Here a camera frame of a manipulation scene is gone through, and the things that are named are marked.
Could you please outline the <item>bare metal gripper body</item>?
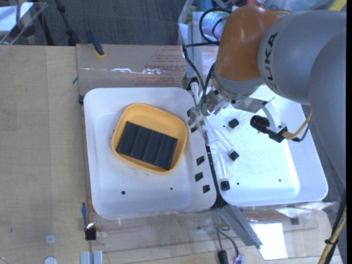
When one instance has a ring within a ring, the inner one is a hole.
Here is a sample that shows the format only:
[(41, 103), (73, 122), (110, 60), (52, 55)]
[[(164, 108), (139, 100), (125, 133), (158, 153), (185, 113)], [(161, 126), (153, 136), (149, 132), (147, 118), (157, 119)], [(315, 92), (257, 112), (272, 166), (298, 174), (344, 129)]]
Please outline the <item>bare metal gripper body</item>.
[(237, 94), (227, 93), (224, 90), (210, 90), (202, 100), (202, 114), (208, 116), (210, 114), (218, 114), (228, 105), (237, 107), (243, 102), (243, 97)]

